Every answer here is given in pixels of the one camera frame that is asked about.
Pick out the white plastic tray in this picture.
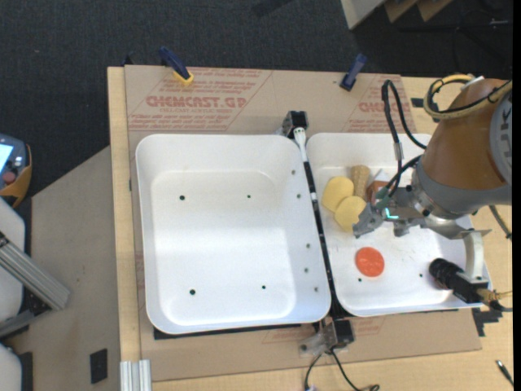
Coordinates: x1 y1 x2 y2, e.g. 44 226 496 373
304 131 494 319
134 133 332 336

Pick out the black pen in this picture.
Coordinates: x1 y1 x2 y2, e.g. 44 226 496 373
495 359 514 387

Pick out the orange round disc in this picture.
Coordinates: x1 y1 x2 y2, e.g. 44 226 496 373
354 246 386 278

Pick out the brown block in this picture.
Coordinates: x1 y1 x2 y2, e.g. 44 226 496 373
366 180 392 204

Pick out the black block with thin wires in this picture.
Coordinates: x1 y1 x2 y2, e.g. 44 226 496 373
321 319 356 348
284 110 309 139

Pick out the thin black and white rod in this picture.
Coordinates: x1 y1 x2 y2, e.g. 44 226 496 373
293 126 339 318

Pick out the brown cardboard board, red print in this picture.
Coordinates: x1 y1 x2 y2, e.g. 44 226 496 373
123 64 484 383

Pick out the yellow round slice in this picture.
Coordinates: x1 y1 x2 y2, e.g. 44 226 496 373
321 175 356 213
334 195 368 233

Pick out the black cylinder on white bracket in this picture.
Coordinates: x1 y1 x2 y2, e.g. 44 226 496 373
428 228 493 304

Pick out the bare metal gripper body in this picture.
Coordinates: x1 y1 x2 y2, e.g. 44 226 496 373
380 185 451 230

